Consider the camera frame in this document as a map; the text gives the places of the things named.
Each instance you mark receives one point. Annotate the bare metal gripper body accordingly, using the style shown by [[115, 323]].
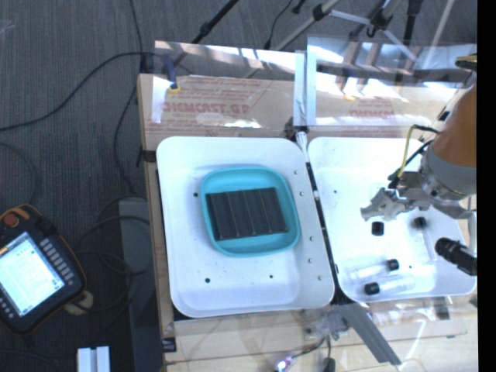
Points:
[[416, 192]]

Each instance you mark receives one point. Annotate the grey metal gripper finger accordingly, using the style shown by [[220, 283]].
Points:
[[385, 196], [377, 210]]

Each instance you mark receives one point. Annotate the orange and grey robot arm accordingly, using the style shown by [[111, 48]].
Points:
[[457, 138]]

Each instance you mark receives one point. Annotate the clear vial with black cap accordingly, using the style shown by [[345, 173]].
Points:
[[372, 288], [392, 264], [420, 222], [377, 228]]

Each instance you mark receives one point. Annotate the white plastic tray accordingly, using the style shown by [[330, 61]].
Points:
[[186, 246], [348, 169]]

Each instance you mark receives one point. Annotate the black ribbed rectangular slab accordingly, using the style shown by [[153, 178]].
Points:
[[248, 213]]

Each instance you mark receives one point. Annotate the turquoise plate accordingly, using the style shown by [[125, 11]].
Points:
[[217, 180]]

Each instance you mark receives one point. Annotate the brown cardboard board red print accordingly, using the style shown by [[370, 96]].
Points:
[[232, 103]]

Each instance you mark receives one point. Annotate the black cylinder on white bracket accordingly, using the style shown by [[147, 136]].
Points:
[[456, 253]]

